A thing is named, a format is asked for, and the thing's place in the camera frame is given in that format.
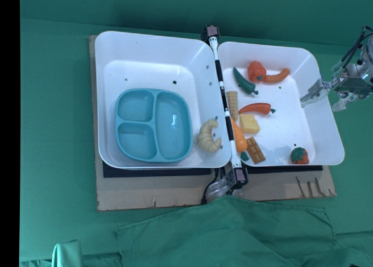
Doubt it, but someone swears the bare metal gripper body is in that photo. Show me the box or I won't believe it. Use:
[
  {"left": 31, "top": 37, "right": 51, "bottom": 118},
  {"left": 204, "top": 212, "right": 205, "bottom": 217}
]
[{"left": 333, "top": 38, "right": 373, "bottom": 98}]

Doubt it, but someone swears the white plastic tray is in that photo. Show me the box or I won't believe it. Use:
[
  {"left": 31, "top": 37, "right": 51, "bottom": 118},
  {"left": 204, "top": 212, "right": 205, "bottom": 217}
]
[
  {"left": 216, "top": 41, "right": 346, "bottom": 168},
  {"left": 94, "top": 30, "right": 232, "bottom": 170}
]

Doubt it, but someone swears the orange toy sausage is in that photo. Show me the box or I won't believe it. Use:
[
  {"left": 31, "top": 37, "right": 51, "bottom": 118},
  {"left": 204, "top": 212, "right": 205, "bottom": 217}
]
[{"left": 262, "top": 68, "right": 291, "bottom": 85}]

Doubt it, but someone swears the red toy chili pepper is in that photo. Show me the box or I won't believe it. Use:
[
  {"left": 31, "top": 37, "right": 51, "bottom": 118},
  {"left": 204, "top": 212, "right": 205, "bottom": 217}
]
[{"left": 238, "top": 102, "right": 276, "bottom": 116}]

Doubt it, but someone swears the orange toy bell pepper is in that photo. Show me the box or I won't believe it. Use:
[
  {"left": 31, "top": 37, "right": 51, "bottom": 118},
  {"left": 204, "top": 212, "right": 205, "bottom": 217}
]
[{"left": 247, "top": 61, "right": 268, "bottom": 83}]

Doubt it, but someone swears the red toy strawberry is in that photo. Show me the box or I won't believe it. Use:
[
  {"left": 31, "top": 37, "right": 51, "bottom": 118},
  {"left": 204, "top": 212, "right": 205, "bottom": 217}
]
[{"left": 290, "top": 146, "right": 310, "bottom": 165}]

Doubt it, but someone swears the green toy chili pepper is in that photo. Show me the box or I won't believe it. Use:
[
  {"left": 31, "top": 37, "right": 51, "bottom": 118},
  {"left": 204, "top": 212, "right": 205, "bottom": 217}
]
[{"left": 232, "top": 66, "right": 259, "bottom": 96}]

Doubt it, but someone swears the yellow toy cheese wedge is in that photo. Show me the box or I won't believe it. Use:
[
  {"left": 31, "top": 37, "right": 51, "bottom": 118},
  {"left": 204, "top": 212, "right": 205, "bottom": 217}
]
[{"left": 239, "top": 113, "right": 261, "bottom": 135}]

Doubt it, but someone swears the brown toy chocolate bar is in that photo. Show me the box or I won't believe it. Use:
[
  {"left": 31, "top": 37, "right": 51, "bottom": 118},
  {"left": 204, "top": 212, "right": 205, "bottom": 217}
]
[{"left": 245, "top": 136, "right": 266, "bottom": 165}]

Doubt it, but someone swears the tan toy waffle cone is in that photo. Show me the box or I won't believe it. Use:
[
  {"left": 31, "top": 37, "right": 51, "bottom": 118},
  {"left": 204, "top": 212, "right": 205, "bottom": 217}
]
[{"left": 226, "top": 90, "right": 240, "bottom": 122}]

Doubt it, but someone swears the orange toy carrot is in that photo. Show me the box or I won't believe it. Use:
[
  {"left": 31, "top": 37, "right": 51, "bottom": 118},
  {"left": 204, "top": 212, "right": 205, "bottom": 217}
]
[{"left": 230, "top": 117, "right": 250, "bottom": 162}]

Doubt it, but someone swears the black and white thin rod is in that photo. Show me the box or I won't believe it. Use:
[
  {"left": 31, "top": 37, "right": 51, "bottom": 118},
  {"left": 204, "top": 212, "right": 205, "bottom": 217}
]
[{"left": 208, "top": 36, "right": 243, "bottom": 171}]

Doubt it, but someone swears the cream toy croissant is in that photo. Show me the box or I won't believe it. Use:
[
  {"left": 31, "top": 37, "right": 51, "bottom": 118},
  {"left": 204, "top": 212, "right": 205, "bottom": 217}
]
[{"left": 196, "top": 118, "right": 223, "bottom": 154}]

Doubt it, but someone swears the blue divided plate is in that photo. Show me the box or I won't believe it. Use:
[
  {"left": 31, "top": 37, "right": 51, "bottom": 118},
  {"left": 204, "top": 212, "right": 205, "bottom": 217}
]
[{"left": 114, "top": 87, "right": 193, "bottom": 164}]

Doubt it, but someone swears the green cloth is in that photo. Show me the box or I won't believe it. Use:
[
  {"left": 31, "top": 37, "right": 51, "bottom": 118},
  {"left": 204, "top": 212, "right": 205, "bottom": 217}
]
[{"left": 115, "top": 195, "right": 373, "bottom": 267}]

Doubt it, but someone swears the brown cardboard board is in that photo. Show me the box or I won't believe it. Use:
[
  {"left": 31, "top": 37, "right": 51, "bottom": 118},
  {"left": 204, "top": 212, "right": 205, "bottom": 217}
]
[{"left": 88, "top": 34, "right": 337, "bottom": 213}]

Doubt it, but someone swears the black block with wires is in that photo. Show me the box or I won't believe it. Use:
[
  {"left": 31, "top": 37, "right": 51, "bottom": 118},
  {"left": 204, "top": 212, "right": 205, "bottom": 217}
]
[
  {"left": 225, "top": 167, "right": 249, "bottom": 191},
  {"left": 200, "top": 24, "right": 220, "bottom": 43}
]

